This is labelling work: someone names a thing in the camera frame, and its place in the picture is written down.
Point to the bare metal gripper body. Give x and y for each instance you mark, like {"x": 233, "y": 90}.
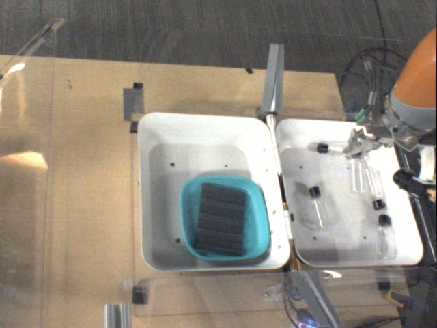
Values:
{"x": 387, "y": 136}

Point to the black cylinder on white bracket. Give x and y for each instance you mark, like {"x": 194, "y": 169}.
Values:
{"x": 408, "y": 179}

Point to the black ribbed foam block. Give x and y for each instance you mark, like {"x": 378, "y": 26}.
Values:
{"x": 221, "y": 219}

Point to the white plastic tray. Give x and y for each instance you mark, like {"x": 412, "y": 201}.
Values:
{"x": 164, "y": 190}
{"x": 341, "y": 224}

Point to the clear plastic bottle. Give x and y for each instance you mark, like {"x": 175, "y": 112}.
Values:
{"x": 356, "y": 178}

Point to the clear bottle with black cap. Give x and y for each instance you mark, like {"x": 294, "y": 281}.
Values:
{"x": 384, "y": 220}
{"x": 322, "y": 148}
{"x": 314, "y": 192}
{"x": 378, "y": 204}

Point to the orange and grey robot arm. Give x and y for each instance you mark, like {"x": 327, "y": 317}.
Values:
{"x": 418, "y": 77}

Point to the teal plastic bowl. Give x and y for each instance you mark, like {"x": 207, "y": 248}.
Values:
{"x": 257, "y": 217}

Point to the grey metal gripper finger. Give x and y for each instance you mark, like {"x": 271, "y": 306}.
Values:
{"x": 366, "y": 146}
{"x": 351, "y": 142}

